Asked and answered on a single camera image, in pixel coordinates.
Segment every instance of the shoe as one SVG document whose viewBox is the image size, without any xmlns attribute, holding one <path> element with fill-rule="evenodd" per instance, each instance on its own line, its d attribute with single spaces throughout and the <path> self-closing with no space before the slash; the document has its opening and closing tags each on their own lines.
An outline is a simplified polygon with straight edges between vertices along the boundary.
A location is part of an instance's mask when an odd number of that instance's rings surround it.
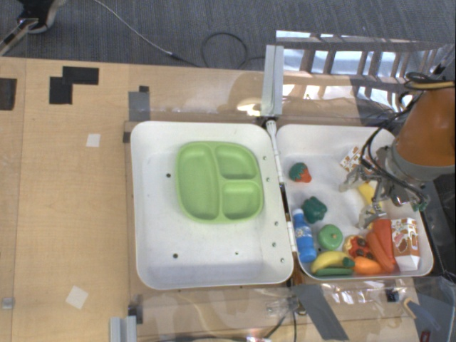
<svg viewBox="0 0 456 342">
<path fill-rule="evenodd" d="M 37 0 L 36 3 L 24 6 L 21 15 L 18 16 L 18 24 L 24 19 L 38 19 L 38 23 L 29 28 L 31 34 L 47 31 L 56 20 L 57 10 L 66 4 L 68 0 Z"/>
</svg>

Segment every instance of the green cucumber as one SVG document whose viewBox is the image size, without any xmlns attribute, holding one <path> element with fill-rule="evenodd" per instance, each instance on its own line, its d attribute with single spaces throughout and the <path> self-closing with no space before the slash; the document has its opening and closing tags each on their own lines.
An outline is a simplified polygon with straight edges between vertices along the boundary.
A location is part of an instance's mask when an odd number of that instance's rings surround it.
<svg viewBox="0 0 456 342">
<path fill-rule="evenodd" d="M 351 275 L 352 273 L 352 269 L 346 269 L 344 267 L 327 267 L 325 269 L 319 269 L 315 273 L 315 276 L 343 276 Z"/>
</svg>

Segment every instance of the white tray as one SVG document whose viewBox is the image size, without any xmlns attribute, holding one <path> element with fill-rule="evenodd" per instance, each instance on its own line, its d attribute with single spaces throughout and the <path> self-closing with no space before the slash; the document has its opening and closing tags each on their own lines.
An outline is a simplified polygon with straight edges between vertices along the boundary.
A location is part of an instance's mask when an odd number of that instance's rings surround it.
<svg viewBox="0 0 456 342">
<path fill-rule="evenodd" d="M 181 146 L 233 142 L 257 158 L 263 210 L 232 224 L 186 217 L 175 186 Z M 144 122 L 131 135 L 138 275 L 153 289 L 278 284 L 293 271 L 274 154 L 265 130 L 250 124 Z"/>
<path fill-rule="evenodd" d="M 365 205 L 358 190 L 339 192 L 339 185 L 345 180 L 347 172 L 339 165 L 348 151 L 355 145 L 362 146 L 375 128 L 327 126 L 327 125 L 285 125 L 277 133 L 277 146 L 281 166 L 286 179 L 286 193 L 290 210 L 301 207 L 304 200 L 315 196 L 327 207 L 322 221 L 311 225 L 314 244 L 318 251 L 316 236 L 326 224 L 336 225 L 344 238 L 350 234 L 360 234 L 357 228 L 358 215 Z M 393 136 L 381 131 L 373 143 L 373 152 L 384 145 L 391 145 Z M 297 162 L 305 162 L 312 176 L 310 183 L 294 182 L 288 173 Z M 336 279 L 374 279 L 397 278 L 400 276 L 424 276 L 432 270 L 433 256 L 423 220 L 419 212 L 410 205 L 396 207 L 391 201 L 383 203 L 383 209 L 391 219 L 411 217 L 416 219 L 420 245 L 420 263 L 417 271 L 398 272 L 377 276 L 345 276 L 318 278 L 311 274 L 310 264 L 301 264 L 302 269 L 317 280 Z"/>
</svg>

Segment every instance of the bottle label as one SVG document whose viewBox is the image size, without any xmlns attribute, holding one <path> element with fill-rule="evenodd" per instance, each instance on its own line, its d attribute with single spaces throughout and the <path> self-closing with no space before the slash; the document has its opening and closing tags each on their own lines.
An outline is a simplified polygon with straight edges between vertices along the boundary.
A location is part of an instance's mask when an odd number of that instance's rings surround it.
<svg viewBox="0 0 456 342">
<path fill-rule="evenodd" d="M 312 237 L 312 231 L 309 227 L 299 227 L 294 230 L 294 235 L 296 238 Z"/>
</svg>

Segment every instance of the gray carpet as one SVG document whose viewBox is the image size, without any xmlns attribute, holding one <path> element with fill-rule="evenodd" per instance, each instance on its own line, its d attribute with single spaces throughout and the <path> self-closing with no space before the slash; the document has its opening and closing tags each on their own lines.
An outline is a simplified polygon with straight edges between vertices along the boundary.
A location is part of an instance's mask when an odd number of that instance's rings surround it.
<svg viewBox="0 0 456 342">
<path fill-rule="evenodd" d="M 238 35 L 249 56 L 264 55 L 276 30 L 310 31 L 439 43 L 455 42 L 456 0 L 100 0 L 152 42 L 202 65 L 201 45 L 215 31 Z M 0 0 L 0 36 L 21 7 Z M 208 64 L 236 68 L 242 45 L 226 36 L 206 45 Z M 147 45 L 91 0 L 70 0 L 55 26 L 29 36 L 9 56 L 187 66 Z M 247 69 L 263 68 L 253 60 Z"/>
</svg>

